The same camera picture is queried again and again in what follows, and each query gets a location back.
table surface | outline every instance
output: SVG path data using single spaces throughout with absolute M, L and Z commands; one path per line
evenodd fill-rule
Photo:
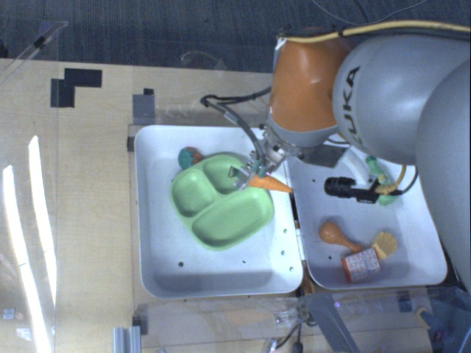
M 0 65 L 8 61 L 0 60 Z M 63 79 L 65 68 L 101 70 L 102 86 L 76 87 L 74 108 L 50 107 L 51 79 Z M 150 308 L 157 313 L 168 307 L 165 301 L 155 300 L 138 289 L 136 247 L 133 248 L 135 240 L 132 239 L 136 234 L 135 195 L 132 193 L 135 180 L 130 166 L 132 155 L 127 151 L 132 95 L 142 94 L 144 88 L 154 90 L 158 124 L 228 125 L 217 114 L 204 109 L 199 98 L 207 93 L 251 93 L 265 88 L 270 82 L 270 74 L 34 60 L 0 86 L 4 111 L 0 116 L 4 138 L 0 145 L 2 169 L 11 165 L 15 170 L 18 208 L 23 211 L 21 222 L 25 239 L 27 243 L 31 242 L 27 244 L 29 262 L 35 273 L 43 275 L 36 277 L 38 291 L 43 297 L 47 282 L 43 280 L 46 277 L 41 272 L 43 269 L 36 264 L 43 262 L 43 252 L 33 232 L 35 217 L 28 196 L 26 165 L 29 141 L 37 135 L 40 143 L 44 188 L 57 256 L 55 307 L 46 305 L 43 311 L 55 325 L 56 352 L 111 352 L 113 328 L 129 328 L 137 306 L 153 305 Z M 247 105 L 244 114 L 252 123 L 259 121 L 267 102 L 262 99 Z M 8 237 L 6 224 L 0 231 Z M 29 326 L 28 310 L 8 238 L 0 243 L 0 255 L 2 308 L 15 308 L 13 321 L 0 321 L 0 350 L 34 352 L 32 343 L 19 338 L 17 333 L 18 329 Z M 9 270 L 4 268 L 6 264 L 10 264 Z M 250 302 L 260 302 L 264 307 L 276 304 L 269 297 Z M 250 308 L 240 313 L 238 308 L 231 309 L 234 304 L 237 301 L 227 300 L 229 309 L 224 309 L 225 317 L 230 310 L 231 320 L 237 327 L 254 327 L 255 335 L 256 329 L 260 328 L 260 337 L 265 337 L 266 330 L 262 331 L 263 327 L 257 323 L 271 320 L 272 315 Z M 165 344 L 168 353 L 261 351 L 264 339 L 253 337 L 254 333 L 252 338 L 241 334 L 240 340 L 224 342 L 225 332 L 218 331 L 217 326 L 211 328 L 214 342 L 201 343 L 199 336 L 192 337 L 192 333 L 199 333 L 197 329 L 186 330 L 185 335 L 190 337 L 182 339 L 183 331 L 173 328 L 164 339 L 160 337 L 153 342 L 150 339 L 149 348 L 143 352 L 154 353 L 162 342 L 168 341 L 173 342 Z M 381 346 L 392 349 L 388 352 L 431 351 L 423 328 L 356 332 L 353 336 L 358 345 L 369 347 L 368 352 Z M 303 341 L 305 352 L 330 351 L 317 329 L 303 331 Z M 289 352 L 290 348 L 287 344 L 280 352 Z

white plastic tray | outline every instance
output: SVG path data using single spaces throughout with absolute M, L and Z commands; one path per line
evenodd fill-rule
M 252 143 L 238 128 L 148 126 L 135 138 L 141 280 L 150 294 L 166 299 L 288 293 L 302 280 L 291 202 L 272 192 L 271 223 L 231 249 L 201 247 L 174 212 L 169 190 L 181 171 L 186 146 L 203 155 L 219 152 L 248 158 Z M 285 168 L 274 174 L 287 182 Z
M 299 215 L 302 241 L 312 278 L 331 290 L 390 288 L 435 285 L 447 274 L 447 263 L 436 228 L 425 203 L 419 179 L 409 192 L 393 204 L 362 204 L 355 199 L 340 199 L 324 192 L 328 177 L 356 179 L 356 188 L 369 188 L 368 171 L 361 151 L 350 148 L 334 169 L 289 161 L 291 181 Z M 391 178 L 396 179 L 400 166 L 378 160 Z M 414 175 L 409 167 L 400 185 L 404 188 Z M 326 244 L 319 228 L 326 220 L 335 221 L 343 233 L 367 248 L 375 236 L 386 231 L 397 239 L 397 251 L 381 261 L 381 272 L 357 283 L 349 283 L 340 258 L 349 249 Z

white light strip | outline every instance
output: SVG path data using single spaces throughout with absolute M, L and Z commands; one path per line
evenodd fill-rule
M 29 314 L 31 315 L 33 341 L 36 346 L 36 352 L 50 353 L 51 346 L 46 331 L 46 324 L 44 323 L 43 311 L 41 310 L 38 289 L 36 288 L 35 279 L 29 265 L 28 251 L 26 250 L 26 242 L 24 240 L 23 229 L 21 228 L 12 166 L 8 166 L 3 170 L 3 196 L 13 251 L 20 267 L 26 301 L 28 303 Z
M 51 287 L 52 301 L 56 304 L 57 289 L 57 263 L 52 238 L 51 223 L 47 212 L 46 194 L 44 193 L 43 171 L 39 152 L 38 136 L 34 136 L 29 145 L 29 177 L 31 178 L 32 203 L 35 208 L 36 223 L 38 224 L 39 238 L 46 261 L 47 276 Z

brown drumstick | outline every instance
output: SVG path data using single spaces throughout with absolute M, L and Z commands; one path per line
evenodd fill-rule
M 319 236 L 326 243 L 340 244 L 355 253 L 361 251 L 361 245 L 350 242 L 347 237 L 345 237 L 344 233 L 341 232 L 339 226 L 331 221 L 326 221 L 322 224 L 319 230 Z

green plate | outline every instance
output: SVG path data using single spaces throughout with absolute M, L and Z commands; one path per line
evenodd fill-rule
M 229 169 L 242 165 L 233 156 L 217 154 L 182 171 L 171 184 L 175 212 L 207 249 L 229 249 L 273 218 L 273 201 L 266 190 L 234 187 Z

